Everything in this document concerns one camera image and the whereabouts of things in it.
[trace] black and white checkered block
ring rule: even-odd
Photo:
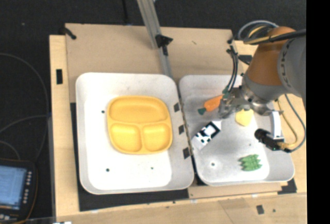
[[[211,121],[191,139],[193,148],[203,149],[221,131],[221,121]]]

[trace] orange divided plate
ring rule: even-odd
[[[112,145],[123,153],[158,153],[172,144],[169,111],[155,97],[116,97],[108,105],[107,123]]]

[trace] screen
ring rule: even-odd
[[[20,209],[25,168],[0,165],[0,208]]]

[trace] black bracket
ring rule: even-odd
[[[156,42],[157,42],[157,46],[159,48],[163,49],[163,54],[165,56],[168,56],[169,53],[167,51],[167,45],[169,43],[171,43],[173,41],[172,38],[166,37],[166,36],[162,36],[162,35],[156,35]]]

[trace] black backdrop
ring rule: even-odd
[[[0,0],[0,53],[18,56],[40,74],[50,97],[48,36],[64,23],[142,25],[136,0]],[[306,0],[162,0],[156,2],[161,26],[228,28],[262,19],[295,29],[306,28]],[[0,130],[11,122],[45,114],[45,97],[38,77],[24,63],[0,56]],[[22,159],[33,160],[44,134],[44,118],[16,124],[0,133]],[[0,144],[0,157],[15,158]],[[48,141],[37,167],[39,193],[32,217],[51,216]]]

